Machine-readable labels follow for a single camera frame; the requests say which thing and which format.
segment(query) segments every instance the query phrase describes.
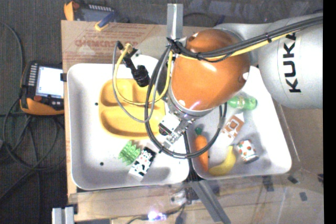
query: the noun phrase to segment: yellow plastic tray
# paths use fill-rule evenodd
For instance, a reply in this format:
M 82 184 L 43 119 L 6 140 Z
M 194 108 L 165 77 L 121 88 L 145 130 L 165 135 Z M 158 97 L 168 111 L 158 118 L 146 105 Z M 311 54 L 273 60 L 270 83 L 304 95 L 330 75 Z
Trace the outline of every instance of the yellow plastic tray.
M 133 79 L 117 79 L 117 87 L 120 94 L 127 100 L 137 103 L 145 102 L 148 87 L 139 87 Z M 119 100 L 131 115 L 140 120 L 144 119 L 143 105 L 129 104 L 121 98 Z M 144 123 L 133 120 L 119 107 L 114 98 L 112 80 L 103 85 L 98 106 L 100 123 L 111 135 L 128 140 L 148 138 Z M 159 123 L 164 115 L 164 102 L 159 100 L 155 103 L 153 115 L 150 119 L 151 129 L 155 136 L 159 134 Z

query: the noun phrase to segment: orange device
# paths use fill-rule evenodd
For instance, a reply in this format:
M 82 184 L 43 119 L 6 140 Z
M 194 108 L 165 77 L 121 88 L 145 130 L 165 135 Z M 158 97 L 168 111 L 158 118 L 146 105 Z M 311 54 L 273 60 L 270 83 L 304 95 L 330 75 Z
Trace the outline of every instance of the orange device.
M 239 40 L 219 29 L 207 29 L 189 37 L 186 48 L 205 52 L 229 46 Z M 248 54 L 219 62 L 177 57 L 170 92 L 181 110 L 209 111 L 232 98 L 245 85 L 250 68 Z
M 64 85 L 60 66 L 31 61 L 21 78 L 20 106 L 32 115 L 64 113 Z
M 98 22 L 109 14 L 115 14 L 114 9 L 106 5 L 86 4 L 70 1 L 64 5 L 64 14 L 67 20 Z

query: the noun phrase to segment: black connector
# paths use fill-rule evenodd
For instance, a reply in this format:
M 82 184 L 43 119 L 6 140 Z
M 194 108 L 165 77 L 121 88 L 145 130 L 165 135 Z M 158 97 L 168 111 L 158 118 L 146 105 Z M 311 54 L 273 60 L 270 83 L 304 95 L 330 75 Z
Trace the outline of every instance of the black connector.
M 120 41 L 117 41 L 116 46 L 118 46 L 118 49 L 123 50 L 124 47 Z M 145 66 L 140 65 L 138 67 L 135 67 L 133 64 L 133 61 L 131 57 L 136 54 L 138 50 L 133 49 L 132 52 L 127 53 L 125 57 L 122 59 L 122 62 L 125 64 L 127 68 L 131 69 L 131 73 L 133 76 L 133 79 L 137 82 L 137 84 L 140 87 L 146 87 L 149 84 L 150 77 L 148 74 L 148 71 Z
M 182 46 L 182 44 L 180 42 L 175 41 L 169 37 L 167 37 L 167 41 L 171 45 L 171 49 L 175 54 L 181 54 L 182 51 L 179 46 Z
M 262 183 L 264 187 L 266 188 L 266 191 L 274 191 L 273 181 L 272 181 L 271 176 L 263 176 Z

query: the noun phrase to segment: black power cable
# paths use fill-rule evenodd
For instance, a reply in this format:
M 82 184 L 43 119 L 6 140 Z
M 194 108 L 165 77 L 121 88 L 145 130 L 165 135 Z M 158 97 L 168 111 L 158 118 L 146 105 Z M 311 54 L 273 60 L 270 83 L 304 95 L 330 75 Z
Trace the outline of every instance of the black power cable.
M 30 140 L 32 142 L 32 146 L 33 146 L 33 149 L 34 149 L 34 157 L 35 157 L 35 163 L 38 163 L 38 155 L 37 155 L 37 149 L 36 149 L 36 145 L 35 145 L 35 142 L 34 142 L 34 138 L 33 138 L 33 134 L 32 134 L 32 131 L 29 130 L 29 137 L 30 137 Z M 37 171 L 36 172 L 36 176 L 37 176 L 37 196 L 38 196 L 38 220 L 36 223 L 40 223 L 40 214 L 41 214 L 41 175 L 40 175 L 40 172 Z
M 8 24 L 6 24 L 2 21 L 0 21 L 0 24 L 5 26 L 10 32 L 12 32 L 12 34 L 15 37 L 15 41 L 16 41 L 17 47 L 19 48 L 19 53 L 20 53 L 20 71 L 21 71 L 21 73 L 23 73 L 23 71 L 24 71 L 24 53 L 23 53 L 23 47 L 22 47 L 20 38 L 19 38 L 18 34 Z
M 16 161 L 17 163 L 19 163 L 20 165 L 22 165 L 23 168 L 27 169 L 28 171 L 26 173 L 24 173 L 16 182 L 14 182 L 9 189 L 7 189 L 3 194 L 0 195 L 0 202 L 2 201 L 3 198 L 7 197 L 9 195 L 9 193 L 14 190 L 17 186 L 19 186 L 19 184 L 21 182 L 23 182 L 23 180 L 27 179 L 28 177 L 34 175 L 35 173 L 39 173 L 39 172 L 46 172 L 46 171 L 51 171 L 55 168 L 57 168 L 64 160 L 65 160 L 65 156 L 56 164 L 53 165 L 49 165 L 49 166 L 44 166 L 41 167 L 40 164 L 42 163 L 42 161 L 49 156 L 49 154 L 51 153 L 51 151 L 53 150 L 56 141 L 57 141 L 57 137 L 58 137 L 58 129 L 57 126 L 61 127 L 62 129 L 64 129 L 64 126 L 58 122 L 56 117 L 52 117 L 54 123 L 55 123 L 55 137 L 54 140 L 49 148 L 49 150 L 40 158 L 37 158 L 37 151 L 36 151 L 36 146 L 33 140 L 33 135 L 31 133 L 31 130 L 29 130 L 29 136 L 32 140 L 32 145 L 34 148 L 34 154 L 35 154 L 35 163 L 34 164 L 27 164 L 26 162 L 24 162 L 21 158 L 19 158 L 15 153 L 14 150 L 19 146 L 19 144 L 21 143 L 21 140 L 23 138 L 23 135 L 26 131 L 27 128 L 29 128 L 29 124 L 31 122 L 31 120 L 33 119 L 32 116 L 28 116 L 26 119 L 26 123 L 25 126 L 22 130 L 22 132 L 20 133 L 19 139 L 16 142 L 16 145 L 13 148 L 10 148 L 10 145 L 7 143 L 6 140 L 6 123 L 8 120 L 8 117 L 10 115 L 11 110 L 14 108 L 14 106 L 17 104 L 19 99 L 15 100 L 15 102 L 12 104 L 12 106 L 10 107 L 10 109 L 8 110 L 5 118 L 4 118 L 4 123 L 3 123 L 3 132 L 2 132 L 2 136 L 3 136 L 3 141 L 4 141 L 4 147 L 7 150 L 7 153 L 9 154 L 9 156 Z

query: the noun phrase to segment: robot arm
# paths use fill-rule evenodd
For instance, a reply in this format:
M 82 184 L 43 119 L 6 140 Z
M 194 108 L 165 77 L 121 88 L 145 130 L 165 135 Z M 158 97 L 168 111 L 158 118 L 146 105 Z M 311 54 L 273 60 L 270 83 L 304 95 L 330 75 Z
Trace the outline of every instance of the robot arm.
M 222 24 L 188 37 L 185 46 L 178 46 L 181 54 L 172 70 L 166 96 L 170 114 L 159 125 L 160 132 L 168 134 L 165 146 L 236 95 L 251 65 L 258 65 L 267 90 L 280 104 L 323 108 L 322 20 L 316 14 L 272 24 Z M 275 37 L 278 29 L 283 31 Z

